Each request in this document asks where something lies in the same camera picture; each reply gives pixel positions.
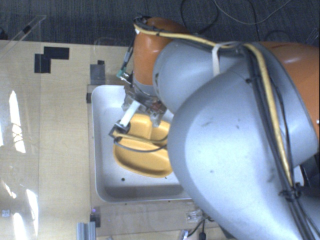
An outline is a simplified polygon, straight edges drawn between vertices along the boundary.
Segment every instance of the yellow plate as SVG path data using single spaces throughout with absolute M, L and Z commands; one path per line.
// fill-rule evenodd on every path
M 135 114 L 130 121 L 129 135 L 142 137 L 148 140 L 162 140 L 168 135 L 170 124 L 161 121 L 159 127 L 152 127 L 149 117 L 144 114 Z M 121 145 L 136 150 L 154 150 L 166 144 L 167 141 L 157 145 L 153 143 L 122 138 Z M 123 168 L 144 176 L 163 178 L 172 173 L 168 152 L 160 149 L 154 152 L 142 153 L 124 149 L 113 145 L 115 161 Z

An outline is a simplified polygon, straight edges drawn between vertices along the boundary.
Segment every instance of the white strap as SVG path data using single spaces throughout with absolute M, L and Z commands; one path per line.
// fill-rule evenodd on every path
M 220 62 L 219 62 L 219 56 L 218 56 L 218 51 L 221 46 L 225 45 L 230 45 L 234 44 L 236 42 L 231 41 L 231 42 L 221 42 L 217 43 L 213 49 L 212 49 L 212 66 L 213 66 L 213 77 L 216 77 L 217 75 L 220 74 Z

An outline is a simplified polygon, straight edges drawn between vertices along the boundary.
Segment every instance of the clear plastic piece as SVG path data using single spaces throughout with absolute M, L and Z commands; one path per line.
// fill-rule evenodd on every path
M 41 83 L 34 57 L 41 43 L 27 48 L 20 41 L 30 34 L 40 40 L 45 16 L 0 16 L 7 38 L 0 40 L 0 238 L 33 240 L 39 226 Z M 16 19 L 12 28 L 9 19 Z

